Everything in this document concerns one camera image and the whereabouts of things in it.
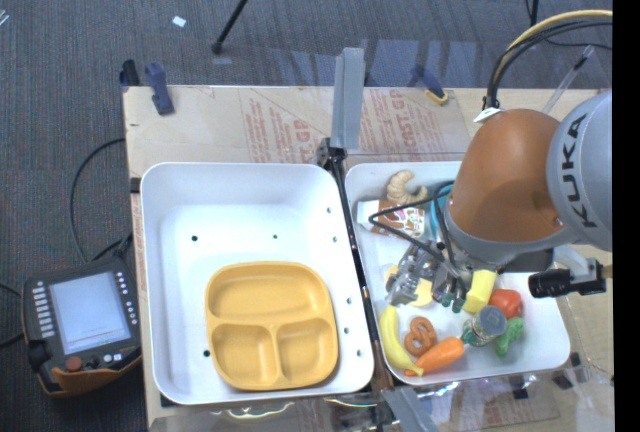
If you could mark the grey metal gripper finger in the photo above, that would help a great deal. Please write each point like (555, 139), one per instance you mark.
(442, 286)
(401, 289)

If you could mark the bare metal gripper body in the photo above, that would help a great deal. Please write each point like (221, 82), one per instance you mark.
(425, 266)

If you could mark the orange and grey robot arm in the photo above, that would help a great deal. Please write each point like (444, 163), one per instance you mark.
(505, 180)

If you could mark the pale yellow round slice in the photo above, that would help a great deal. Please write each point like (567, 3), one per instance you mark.
(424, 294)

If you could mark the yellow block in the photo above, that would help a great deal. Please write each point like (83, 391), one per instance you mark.
(480, 292)

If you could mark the brown pretzel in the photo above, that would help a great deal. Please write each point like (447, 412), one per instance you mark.
(419, 337)

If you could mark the yellow banana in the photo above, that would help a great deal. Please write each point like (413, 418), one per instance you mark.
(391, 340)

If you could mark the white and brown carton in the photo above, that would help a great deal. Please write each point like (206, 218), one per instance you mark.
(395, 219)

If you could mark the red pepper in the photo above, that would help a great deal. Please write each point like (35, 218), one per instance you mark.
(507, 302)

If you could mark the orange carrot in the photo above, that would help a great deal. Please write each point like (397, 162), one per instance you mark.
(440, 354)

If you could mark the beige croissant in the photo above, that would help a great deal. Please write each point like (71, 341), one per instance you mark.
(400, 190)

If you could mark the green broccoli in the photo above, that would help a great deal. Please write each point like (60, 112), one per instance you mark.
(510, 337)

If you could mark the white plastic tray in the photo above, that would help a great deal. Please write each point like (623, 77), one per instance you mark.
(235, 210)
(540, 335)

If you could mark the yellow divided plate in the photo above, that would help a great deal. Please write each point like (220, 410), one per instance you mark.
(270, 320)

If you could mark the brown cardboard board red print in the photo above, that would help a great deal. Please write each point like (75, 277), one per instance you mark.
(210, 130)

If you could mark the black cylinder on white bracket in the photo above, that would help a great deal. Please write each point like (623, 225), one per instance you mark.
(550, 283)

